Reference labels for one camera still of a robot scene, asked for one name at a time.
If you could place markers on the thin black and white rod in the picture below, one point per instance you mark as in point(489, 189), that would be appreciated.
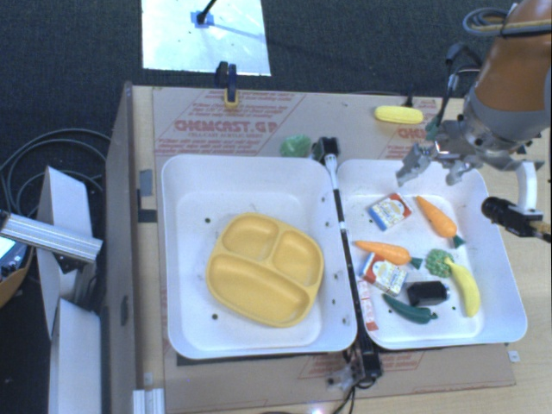
point(345, 240)

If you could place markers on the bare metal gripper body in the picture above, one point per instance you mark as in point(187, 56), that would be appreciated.
point(483, 151)

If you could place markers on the orange carrot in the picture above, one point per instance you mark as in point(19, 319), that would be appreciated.
point(384, 250)
point(437, 219)

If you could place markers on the red and white packet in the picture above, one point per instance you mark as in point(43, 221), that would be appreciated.
point(368, 306)

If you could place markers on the yellow divided plate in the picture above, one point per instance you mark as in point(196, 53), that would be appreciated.
point(259, 283)

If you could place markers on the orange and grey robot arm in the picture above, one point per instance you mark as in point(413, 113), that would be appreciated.
point(511, 71)

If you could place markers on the white plastic tray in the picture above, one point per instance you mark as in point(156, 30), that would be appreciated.
point(491, 300)
point(194, 317)

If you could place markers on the green broccoli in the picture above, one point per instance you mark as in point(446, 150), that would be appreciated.
point(436, 262)

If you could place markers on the white blue and red carton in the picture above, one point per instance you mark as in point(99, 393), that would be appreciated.
point(385, 276)
point(390, 211)

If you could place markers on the dark green pepper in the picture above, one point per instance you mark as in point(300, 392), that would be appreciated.
point(409, 312)

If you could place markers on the green lettuce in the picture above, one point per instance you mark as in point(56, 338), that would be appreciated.
point(295, 146)

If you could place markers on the yellow banana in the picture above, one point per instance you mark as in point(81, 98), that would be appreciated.
point(468, 287)

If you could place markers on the black box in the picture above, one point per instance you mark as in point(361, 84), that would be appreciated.
point(427, 293)

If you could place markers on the black cylinder on white bracket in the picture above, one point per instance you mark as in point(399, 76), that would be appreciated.
point(506, 214)

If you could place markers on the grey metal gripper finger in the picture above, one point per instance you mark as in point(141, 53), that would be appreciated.
point(458, 171)
point(416, 162)

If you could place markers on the brown cardboard board red print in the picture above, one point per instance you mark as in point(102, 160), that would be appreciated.
point(267, 119)

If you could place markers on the yellow corn cob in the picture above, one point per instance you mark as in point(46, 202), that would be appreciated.
point(397, 114)

